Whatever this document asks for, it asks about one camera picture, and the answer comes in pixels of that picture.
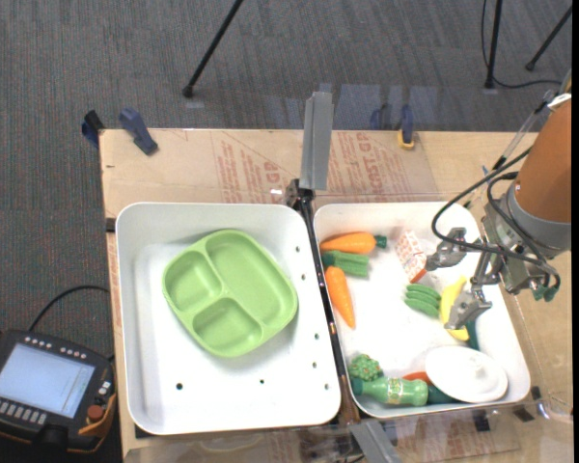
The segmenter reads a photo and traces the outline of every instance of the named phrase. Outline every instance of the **green bottle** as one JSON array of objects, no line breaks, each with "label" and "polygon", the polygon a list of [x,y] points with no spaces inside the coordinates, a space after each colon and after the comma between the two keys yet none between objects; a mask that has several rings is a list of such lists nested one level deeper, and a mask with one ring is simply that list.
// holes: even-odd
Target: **green bottle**
[{"label": "green bottle", "polygon": [[398,377],[378,377],[363,381],[352,377],[351,389],[355,395],[372,396],[388,405],[424,406],[428,399],[428,386],[422,379],[407,380]]}]

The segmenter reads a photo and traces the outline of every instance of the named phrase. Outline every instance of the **tripod leg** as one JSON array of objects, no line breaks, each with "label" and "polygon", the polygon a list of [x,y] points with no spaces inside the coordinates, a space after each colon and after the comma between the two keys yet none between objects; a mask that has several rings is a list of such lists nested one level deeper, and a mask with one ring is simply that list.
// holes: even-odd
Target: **tripod leg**
[{"label": "tripod leg", "polygon": [[221,27],[217,31],[214,40],[212,40],[212,43],[210,44],[210,47],[208,48],[206,54],[204,55],[204,58],[202,58],[202,61],[200,62],[197,69],[195,70],[195,73],[191,77],[191,80],[189,80],[189,83],[182,89],[182,95],[184,95],[185,97],[193,96],[193,87],[195,86],[195,83],[200,78],[200,75],[204,71],[204,68],[208,63],[208,60],[210,60],[212,53],[214,53],[214,50],[221,41],[221,38],[223,38],[223,35],[227,31],[228,27],[230,27],[232,19],[234,19],[234,16],[238,12],[238,9],[240,8],[242,1],[243,0],[235,0],[234,4],[232,5],[232,8],[230,9],[230,12],[227,14],[225,20],[223,21],[223,24],[221,24]]},{"label": "tripod leg", "polygon": [[498,35],[500,34],[500,18],[502,16],[502,2],[497,0],[495,4],[495,18],[493,21],[493,35],[491,37],[491,52],[489,54],[489,64],[484,86],[487,89],[493,89],[493,70],[495,69],[495,50],[498,46]]},{"label": "tripod leg", "polygon": [[564,16],[560,19],[560,22],[558,22],[556,24],[556,27],[553,28],[553,31],[551,31],[551,34],[547,37],[545,42],[542,44],[542,46],[540,47],[540,50],[537,51],[537,54],[534,56],[534,58],[526,64],[525,68],[527,70],[529,70],[529,71],[534,70],[534,66],[537,64],[537,61],[540,58],[540,56],[542,55],[542,53],[544,53],[544,50],[546,50],[547,47],[549,46],[549,44],[551,44],[551,41],[560,32],[560,30],[562,29],[562,26],[565,25],[566,21],[568,20],[568,18],[571,15],[572,15],[572,5],[570,7],[568,7],[568,10],[564,14]]}]

